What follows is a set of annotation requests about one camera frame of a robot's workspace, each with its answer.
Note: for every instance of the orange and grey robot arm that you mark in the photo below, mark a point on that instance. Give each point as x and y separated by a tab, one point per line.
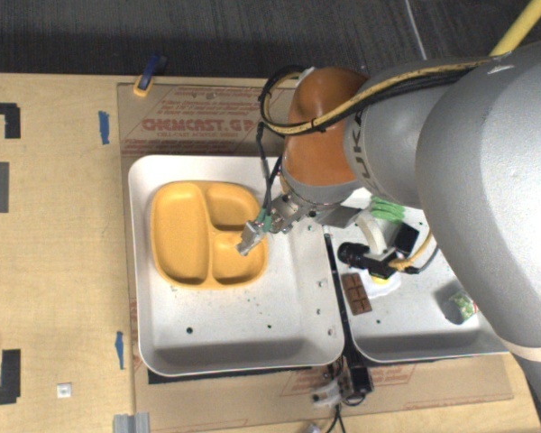
478	174

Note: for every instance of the orange divided plate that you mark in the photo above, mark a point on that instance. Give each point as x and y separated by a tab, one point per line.
180	233

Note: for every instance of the white plastic tray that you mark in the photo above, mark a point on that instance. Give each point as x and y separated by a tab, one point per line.
415	327
252	323

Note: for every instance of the green and white packet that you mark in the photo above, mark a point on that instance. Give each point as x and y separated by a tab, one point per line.
461	307

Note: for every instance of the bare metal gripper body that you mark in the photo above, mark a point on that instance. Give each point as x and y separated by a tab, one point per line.
285	212

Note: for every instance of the thin black rod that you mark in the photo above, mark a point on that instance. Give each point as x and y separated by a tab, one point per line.
339	287

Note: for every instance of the brown chocolate bar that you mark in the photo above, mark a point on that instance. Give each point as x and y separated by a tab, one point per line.
357	294

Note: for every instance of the white fried egg toy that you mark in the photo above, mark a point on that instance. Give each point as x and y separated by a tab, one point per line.
381	289

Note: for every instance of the small white square block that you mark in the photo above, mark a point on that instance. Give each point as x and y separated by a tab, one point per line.
64	390

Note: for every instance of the brown cardboard board red print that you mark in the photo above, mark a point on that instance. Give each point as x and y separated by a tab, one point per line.
198	120

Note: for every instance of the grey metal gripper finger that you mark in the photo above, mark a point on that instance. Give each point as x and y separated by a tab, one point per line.
244	246
255	230

